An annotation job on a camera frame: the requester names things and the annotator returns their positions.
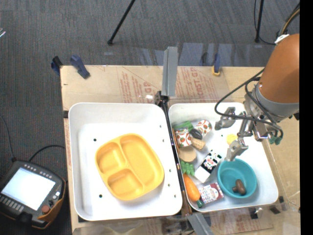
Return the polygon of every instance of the black stand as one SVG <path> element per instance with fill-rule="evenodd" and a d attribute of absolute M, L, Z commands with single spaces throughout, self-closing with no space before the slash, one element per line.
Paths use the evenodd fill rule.
<path fill-rule="evenodd" d="M 264 3 L 264 0 L 261 0 L 261 4 L 260 4 L 260 11 L 259 11 L 259 21 L 258 21 L 258 27 L 256 29 L 256 37 L 254 39 L 254 41 L 256 43 L 259 43 L 260 42 L 260 26 L 261 26 L 261 19 L 262 19 L 262 12 L 263 12 L 263 3 Z"/>
<path fill-rule="evenodd" d="M 117 27 L 116 27 L 116 29 L 115 29 L 113 35 L 111 36 L 111 38 L 108 40 L 108 45 L 113 45 L 113 39 L 114 39 L 115 35 L 117 34 L 118 30 L 120 29 L 121 25 L 123 24 L 123 22 L 124 22 L 124 20 L 125 20 L 125 18 L 126 18 L 126 16 L 127 16 L 127 14 L 128 14 L 128 12 L 131 10 L 131 8 L 132 8 L 132 6 L 133 6 L 133 4 L 134 4 L 135 1 L 136 1 L 136 0 L 132 0 L 131 3 L 128 5 L 128 8 L 127 8 L 127 10 L 125 11 L 125 13 L 124 13 L 124 15 L 123 15 L 121 21 L 120 21 L 119 24 L 117 25 Z"/>

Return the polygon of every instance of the yellow plate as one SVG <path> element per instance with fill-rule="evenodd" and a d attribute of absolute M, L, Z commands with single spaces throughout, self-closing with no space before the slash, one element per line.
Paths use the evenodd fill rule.
<path fill-rule="evenodd" d="M 133 200 L 152 191 L 164 178 L 158 156 L 142 136 L 134 133 L 102 145 L 95 161 L 103 182 L 121 200 Z"/>

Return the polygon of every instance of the toy mushroom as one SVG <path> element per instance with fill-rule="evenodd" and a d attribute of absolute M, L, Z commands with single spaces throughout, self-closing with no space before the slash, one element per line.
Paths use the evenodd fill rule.
<path fill-rule="evenodd" d="M 239 192 L 241 195 L 246 194 L 246 188 L 244 186 L 244 183 L 240 179 L 236 180 L 236 186 L 234 186 L 232 189 L 233 192 Z"/>

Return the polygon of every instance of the wire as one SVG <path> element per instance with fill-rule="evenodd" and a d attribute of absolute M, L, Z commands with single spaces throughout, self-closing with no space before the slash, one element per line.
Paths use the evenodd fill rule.
<path fill-rule="evenodd" d="M 256 26 L 256 21 L 255 21 L 255 11 L 256 11 L 256 0 L 254 0 L 254 13 L 253 13 L 253 18 L 254 18 L 254 28 L 255 28 L 255 31 L 257 31 L 257 26 Z M 266 44 L 269 44 L 269 45 L 276 45 L 275 43 L 269 43 L 269 42 L 266 42 L 264 41 L 260 36 L 259 36 L 259 39 L 266 43 Z"/>
<path fill-rule="evenodd" d="M 231 114 L 226 114 L 226 113 L 222 113 L 222 112 L 219 112 L 217 110 L 217 107 L 218 105 L 223 102 L 227 97 L 229 97 L 231 94 L 233 94 L 235 91 L 237 91 L 238 89 L 240 89 L 242 86 L 246 86 L 246 91 L 247 91 L 247 85 L 252 82 L 252 81 L 257 81 L 259 80 L 260 78 L 257 77 L 258 75 L 260 75 L 263 71 L 264 71 L 265 68 L 263 68 L 261 71 L 259 71 L 257 74 L 255 74 L 253 77 L 251 77 L 250 79 L 248 79 L 246 82 L 242 83 L 241 85 L 239 85 L 238 87 L 236 87 L 235 89 L 233 89 L 231 92 L 229 92 L 228 94 L 226 94 L 224 97 L 222 97 L 215 105 L 214 107 L 214 111 L 221 115 L 221 116 L 225 116 L 225 117 L 228 117 L 228 118 L 238 118 L 238 119 L 246 119 L 246 120 L 250 120 L 250 121 L 253 121 L 253 122 L 261 122 L 261 123 L 265 123 L 265 124 L 268 124 L 270 126 L 272 126 L 274 129 L 275 129 L 275 136 L 277 136 L 277 130 L 280 131 L 281 135 L 280 137 L 282 138 L 283 137 L 283 130 L 280 126 L 278 126 L 276 124 L 276 122 L 271 118 L 270 115 L 267 115 L 266 113 L 266 110 L 257 102 L 255 101 L 254 98 L 252 98 L 252 96 L 250 95 L 250 92 L 248 92 L 248 96 L 250 96 L 252 98 L 252 100 L 261 108 L 261 110 L 266 114 L 266 116 L 269 118 L 269 120 L 271 122 L 268 122 L 268 121 L 265 121 L 265 120 L 262 120 L 262 119 L 259 119 L 259 118 L 254 118 L 254 117 L 245 117 L 244 115 L 231 115 Z"/>
<path fill-rule="evenodd" d="M 225 117 L 228 117 L 228 118 L 239 118 L 239 119 L 246 119 L 246 120 L 250 120 L 250 121 L 255 121 L 255 122 L 261 122 L 261 123 L 266 123 L 266 124 L 269 124 L 269 125 L 274 125 L 273 123 L 271 122 L 268 122 L 268 121 L 265 121 L 265 120 L 262 120 L 262 119 L 258 119 L 258 118 L 253 118 L 253 117 L 245 117 L 243 115 L 231 115 L 231 114 L 225 114 L 225 113 L 222 113 L 222 112 L 219 112 L 217 110 L 217 107 L 218 105 L 224 101 L 227 97 L 229 97 L 231 94 L 233 94 L 235 91 L 237 91 L 238 89 L 240 89 L 242 86 L 244 86 L 245 84 L 248 84 L 250 83 L 251 81 L 254 81 L 254 79 L 259 75 L 261 74 L 262 72 L 264 71 L 264 68 L 259 71 L 257 74 L 255 74 L 253 77 L 251 77 L 250 79 L 248 79 L 246 82 L 242 83 L 241 85 L 239 85 L 238 87 L 236 87 L 235 89 L 233 89 L 231 92 L 229 92 L 228 94 L 226 94 L 224 97 L 222 97 L 215 105 L 214 107 L 214 111 L 221 115 L 221 116 L 225 116 Z"/>
<path fill-rule="evenodd" d="M 300 3 L 297 4 L 297 6 L 295 7 L 295 9 L 292 11 L 292 13 L 289 15 L 289 17 L 287 18 L 285 24 L 283 25 L 283 27 L 281 28 L 281 30 L 278 33 L 278 37 L 286 34 L 286 29 L 288 27 L 288 25 L 292 22 L 292 20 L 300 14 Z"/>
<path fill-rule="evenodd" d="M 45 149 L 47 149 L 47 148 L 50 148 L 50 147 L 60 147 L 60 148 L 65 149 L 64 146 L 58 145 L 58 144 L 47 145 L 47 146 L 41 148 L 40 150 L 36 151 L 36 152 L 28 159 L 28 161 L 32 161 L 32 159 L 33 159 L 39 152 L 41 152 L 41 151 L 43 151 L 43 150 L 45 150 Z"/>
<path fill-rule="evenodd" d="M 13 154 L 13 151 L 12 151 L 12 145 L 11 145 L 11 141 L 10 141 L 10 134 L 9 134 L 9 129 L 8 129 L 8 126 L 6 125 L 4 119 L 2 116 L 0 116 L 3 124 L 4 124 L 4 127 L 5 127 L 5 132 L 6 132 L 6 135 L 7 135 L 7 138 L 8 138 L 8 142 L 9 142 L 9 148 L 10 148 L 10 153 L 11 153 L 11 161 L 15 161 L 16 158 L 14 157 L 14 154 Z"/>

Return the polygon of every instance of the cable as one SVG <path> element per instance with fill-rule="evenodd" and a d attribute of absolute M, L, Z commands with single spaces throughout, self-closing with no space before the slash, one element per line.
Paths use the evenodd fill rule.
<path fill-rule="evenodd" d="M 43 150 L 45 150 L 45 149 L 47 149 L 47 148 L 50 148 L 50 147 L 60 147 L 60 148 L 65 149 L 64 146 L 58 145 L 58 144 L 47 145 L 47 146 L 41 148 L 40 150 L 36 151 L 36 152 L 28 159 L 28 161 L 32 161 L 32 159 L 33 159 L 39 152 L 41 152 L 41 151 L 43 151 Z"/>
<path fill-rule="evenodd" d="M 255 28 L 255 30 L 257 31 L 257 26 L 256 26 L 256 21 L 255 21 L 255 10 L 256 10 L 256 0 L 254 0 L 254 13 L 253 13 L 253 18 L 254 18 L 254 28 Z M 260 39 L 262 42 L 266 43 L 266 44 L 269 44 L 269 45 L 276 45 L 275 43 L 269 43 L 269 42 L 264 41 L 260 36 L 259 36 L 259 39 Z"/>
<path fill-rule="evenodd" d="M 300 14 L 300 2 L 297 4 L 297 6 L 294 8 L 294 10 L 291 12 L 291 14 L 289 15 L 289 17 L 287 18 L 286 22 L 284 23 L 283 27 L 280 29 L 280 31 L 278 32 L 278 36 L 281 36 L 283 34 L 287 33 L 287 27 L 289 26 L 289 24 L 292 22 L 292 20 Z"/>
<path fill-rule="evenodd" d="M 253 81 L 259 81 L 260 77 L 256 77 Z M 245 86 L 246 94 L 250 97 L 250 99 L 262 110 L 262 112 L 268 117 L 268 119 L 273 123 L 272 127 L 275 129 L 275 137 L 278 134 L 278 130 L 281 132 L 281 138 L 283 137 L 283 130 L 276 124 L 276 121 L 271 117 L 271 115 L 264 109 L 264 107 L 252 96 L 252 93 L 248 90 L 248 83 Z"/>
<path fill-rule="evenodd" d="M 238 89 L 240 89 L 242 86 L 244 86 L 245 84 L 248 84 L 250 83 L 251 81 L 254 81 L 254 79 L 259 75 L 261 74 L 262 72 L 264 71 L 264 68 L 259 71 L 257 74 L 255 74 L 253 77 L 251 77 L 250 79 L 248 79 L 246 82 L 242 83 L 241 85 L 239 85 L 238 87 L 236 87 L 235 89 L 233 89 L 231 92 L 229 92 L 228 94 L 226 94 L 224 97 L 222 97 L 215 105 L 214 107 L 214 111 L 221 115 L 221 116 L 225 116 L 225 117 L 228 117 L 228 118 L 239 118 L 239 119 L 246 119 L 246 120 L 250 120 L 250 121 L 255 121 L 255 122 L 261 122 L 261 123 L 266 123 L 266 124 L 269 124 L 269 125 L 274 125 L 273 123 L 271 122 L 268 122 L 268 121 L 265 121 L 265 120 L 262 120 L 262 119 L 258 119 L 258 118 L 253 118 L 253 117 L 245 117 L 243 115 L 231 115 L 231 114 L 225 114 L 225 113 L 222 113 L 222 112 L 219 112 L 217 110 L 217 107 L 218 105 L 224 101 L 224 99 L 226 99 L 228 96 L 230 96 L 231 94 L 233 94 L 235 91 L 237 91 Z"/>
<path fill-rule="evenodd" d="M 8 129 L 8 126 L 6 125 L 3 117 L 0 116 L 0 118 L 1 118 L 1 120 L 3 122 L 5 130 L 6 130 L 6 135 L 7 135 L 7 138 L 8 138 L 9 148 L 10 148 L 10 153 L 11 153 L 11 161 L 14 162 L 16 160 L 16 158 L 14 157 L 14 154 L 13 154 L 13 151 L 12 151 L 12 145 L 11 145 L 11 141 L 10 141 L 9 129 Z"/>

